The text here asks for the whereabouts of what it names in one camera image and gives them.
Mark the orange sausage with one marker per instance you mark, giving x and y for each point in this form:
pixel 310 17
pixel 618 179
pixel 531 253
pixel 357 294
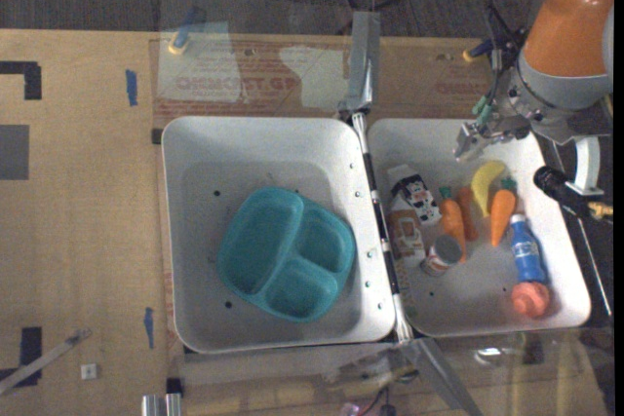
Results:
pixel 469 214

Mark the brown and white carton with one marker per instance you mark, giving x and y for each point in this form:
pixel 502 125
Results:
pixel 405 234

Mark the white plastic tray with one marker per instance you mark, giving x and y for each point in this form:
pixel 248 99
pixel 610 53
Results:
pixel 478 297
pixel 273 151

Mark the small grey-topped can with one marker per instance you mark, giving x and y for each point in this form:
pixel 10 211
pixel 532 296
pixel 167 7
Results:
pixel 444 253

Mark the white carton with black print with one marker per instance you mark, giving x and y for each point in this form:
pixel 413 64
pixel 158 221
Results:
pixel 419 200

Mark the black cylinder on white bracket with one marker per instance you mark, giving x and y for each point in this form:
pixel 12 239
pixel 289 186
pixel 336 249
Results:
pixel 560 190

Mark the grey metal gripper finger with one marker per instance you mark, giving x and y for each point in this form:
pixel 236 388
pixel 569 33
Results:
pixel 464 143
pixel 482 147

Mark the blue bottle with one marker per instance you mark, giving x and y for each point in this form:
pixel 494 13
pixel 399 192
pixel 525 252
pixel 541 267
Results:
pixel 527 255

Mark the orange carrot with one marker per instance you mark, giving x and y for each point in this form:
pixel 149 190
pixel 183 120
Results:
pixel 452 219
pixel 501 214

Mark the yellow banana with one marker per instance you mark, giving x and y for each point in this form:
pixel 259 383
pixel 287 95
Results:
pixel 485 187

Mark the brown cardboard board red print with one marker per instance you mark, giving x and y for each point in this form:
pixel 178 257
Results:
pixel 414 78

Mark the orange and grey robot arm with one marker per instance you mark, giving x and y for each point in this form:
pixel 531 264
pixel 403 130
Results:
pixel 565 29

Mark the pink doughnut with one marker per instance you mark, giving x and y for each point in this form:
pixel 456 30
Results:
pixel 530 299

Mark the teal divided plate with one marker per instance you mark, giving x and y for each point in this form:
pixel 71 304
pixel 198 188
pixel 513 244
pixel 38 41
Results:
pixel 273 248

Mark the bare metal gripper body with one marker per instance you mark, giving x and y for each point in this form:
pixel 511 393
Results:
pixel 512 124

